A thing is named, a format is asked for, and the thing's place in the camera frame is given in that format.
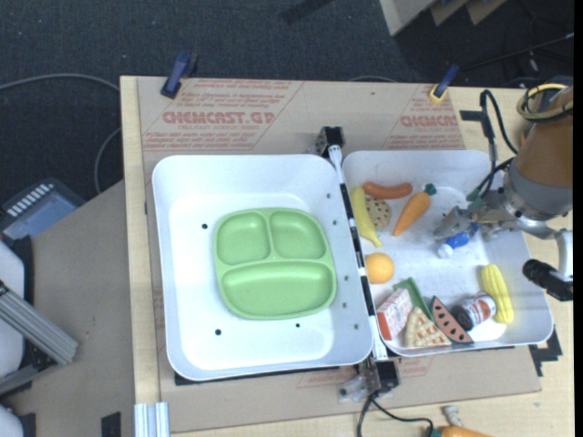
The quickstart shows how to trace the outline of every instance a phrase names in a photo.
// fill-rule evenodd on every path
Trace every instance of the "orange carrot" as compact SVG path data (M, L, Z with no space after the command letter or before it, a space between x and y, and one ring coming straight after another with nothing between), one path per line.
M369 196L379 199L404 198L413 192L411 183L401 183L397 186L381 186L373 183L372 181L367 181L363 184L363 189L364 192Z
M394 226L393 236L399 236L429 209L431 205L430 196L434 194L435 186L430 183L423 191L419 191L409 198Z

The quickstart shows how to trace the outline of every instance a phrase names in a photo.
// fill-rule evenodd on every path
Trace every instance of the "can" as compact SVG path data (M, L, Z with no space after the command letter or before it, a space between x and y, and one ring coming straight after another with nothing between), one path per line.
M472 298L464 300L461 305L452 308L452 314L465 330L496 316L496 302L485 291L479 291Z

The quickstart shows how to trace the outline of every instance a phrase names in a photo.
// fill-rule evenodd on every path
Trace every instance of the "robotic hand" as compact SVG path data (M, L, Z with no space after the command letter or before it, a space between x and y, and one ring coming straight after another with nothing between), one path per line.
M535 107L529 105L533 99L537 101ZM483 94L482 112L461 113L464 119L481 122L490 141L491 173L468 196L472 201L468 208L453 208L435 229L434 236L451 238L477 225L486 240L505 229L555 239L558 269L531 259L524 265L523 273L551 296L573 300L573 232L547 226L550 219L565 216L573 209L573 86L546 84L527 91L517 105L518 113L531 122L526 139L516 156L499 166L495 166L494 133L485 102ZM493 176L503 170L503 186L491 190Z

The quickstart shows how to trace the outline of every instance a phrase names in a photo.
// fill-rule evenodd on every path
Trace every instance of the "blue clamp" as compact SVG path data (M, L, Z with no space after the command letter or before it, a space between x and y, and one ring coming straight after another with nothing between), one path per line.
M438 104L439 102L444 100L445 91L447 90L451 82L454 80L454 78L457 76L458 72L459 72L458 65L451 65L449 67L447 73L445 73L445 76L441 80L441 82L433 86L431 91L429 92L429 98L431 99L432 102Z
M179 92L180 79L185 75L190 66L190 54L188 52L180 52L174 60L174 66L172 67L172 74L168 77L164 86L160 90L162 96L169 98L175 98L176 94Z

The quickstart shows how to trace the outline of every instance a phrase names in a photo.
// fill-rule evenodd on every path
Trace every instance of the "white tray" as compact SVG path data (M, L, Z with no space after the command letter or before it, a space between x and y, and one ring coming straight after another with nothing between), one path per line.
M358 264L333 166L312 155L174 156L152 177L167 351L193 381L355 364L373 345ZM329 240L337 273L330 306L287 320L248 320L228 310L217 284L212 235L249 208L311 213Z
M515 320L509 325L488 320L470 331L472 344L454 344L440 348L406 348L403 334L386 341L386 346L402 356L420 356L451 351L501 348L519 344L539 343L553 330L553 319L545 292L522 275L523 264L530 259L527 244L521 232L502 231L485 242L480 233L469 244L454 250L451 259L437 256L433 231L454 206L467 208L465 196L487 175L490 169L486 154L469 150L448 151L359 151L343 162L347 186L352 189L365 181L382 185L411 182L414 192L433 183L437 193L431 197L427 212L411 228L392 236L404 203L408 199L386 202L393 216L389 227L379 234L383 245L375 248L367 239L361 239L363 254L386 252L394 260L393 278L384 285L371 285L377 308L393 291L393 285L412 277L422 296L429 301L439 298L448 308L480 290L479 271L486 264L496 264L505 277L515 309ZM493 189L501 186L499 174Z

